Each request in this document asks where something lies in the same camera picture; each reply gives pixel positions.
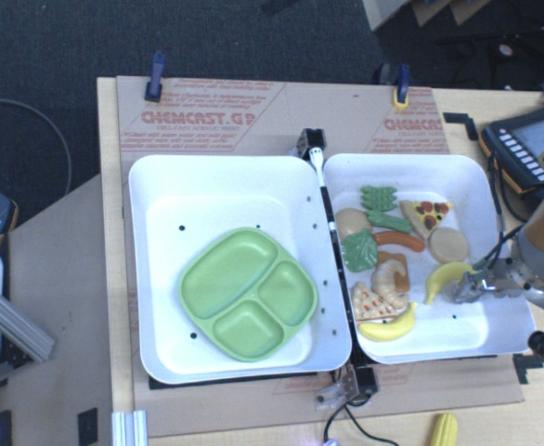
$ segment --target banana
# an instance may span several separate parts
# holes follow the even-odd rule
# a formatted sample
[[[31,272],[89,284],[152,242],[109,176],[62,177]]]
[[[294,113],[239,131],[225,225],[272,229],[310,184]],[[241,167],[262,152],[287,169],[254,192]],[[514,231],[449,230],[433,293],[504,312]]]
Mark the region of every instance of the banana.
[[[444,286],[450,282],[459,281],[466,271],[475,272],[472,266],[461,261],[453,261],[435,268],[425,282],[427,298],[424,303],[433,304],[435,296],[439,294]]]
[[[416,302],[411,302],[408,309],[396,317],[393,321],[386,323],[379,322],[361,322],[358,325],[358,330],[366,338],[375,340],[376,342],[385,342],[395,340],[406,335],[414,327],[416,321],[414,309],[417,307]]]

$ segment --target toy pizza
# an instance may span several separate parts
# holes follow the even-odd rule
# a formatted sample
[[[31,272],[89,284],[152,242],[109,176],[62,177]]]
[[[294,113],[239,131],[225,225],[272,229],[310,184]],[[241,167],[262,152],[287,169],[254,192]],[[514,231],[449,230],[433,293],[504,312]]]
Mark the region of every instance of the toy pizza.
[[[400,202],[402,215],[412,225],[412,229],[424,240],[443,221],[447,212],[453,207],[450,202],[429,202],[403,200]]]

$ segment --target green leaf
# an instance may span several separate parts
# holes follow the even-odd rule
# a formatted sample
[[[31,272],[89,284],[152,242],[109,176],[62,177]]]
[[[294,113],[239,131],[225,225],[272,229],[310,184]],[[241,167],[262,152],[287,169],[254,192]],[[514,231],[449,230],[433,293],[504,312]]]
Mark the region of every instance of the green leaf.
[[[351,272],[373,269],[377,263],[377,243],[368,229],[344,238],[341,252],[344,264]]]

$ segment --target white tray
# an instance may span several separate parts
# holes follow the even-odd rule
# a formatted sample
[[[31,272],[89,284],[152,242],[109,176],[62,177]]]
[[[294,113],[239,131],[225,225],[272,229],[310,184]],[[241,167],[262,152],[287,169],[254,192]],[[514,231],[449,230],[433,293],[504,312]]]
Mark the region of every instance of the white tray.
[[[485,171],[461,155],[366,155],[339,154],[330,157],[324,174],[334,213],[358,208],[364,185],[394,187],[398,200],[452,202],[440,226],[460,230],[470,245],[466,260],[472,264],[484,257],[498,241],[495,207]],[[401,216],[398,208],[390,215]],[[396,245],[383,251],[406,254],[410,277],[410,300],[416,301],[412,331],[390,342],[373,342],[357,332],[362,350],[380,363],[427,361],[522,352],[536,326],[526,299],[496,299],[484,295],[475,303],[453,304],[438,295],[431,306],[423,304],[424,281],[438,266],[427,249],[414,253]],[[349,287],[357,281],[370,285],[371,270],[344,270]]]
[[[334,370],[350,354],[343,295],[317,177],[289,156],[150,155],[129,175],[139,309],[140,356],[167,384]],[[271,357],[238,361],[182,309],[183,268],[222,234],[259,228],[313,278],[317,308]]]

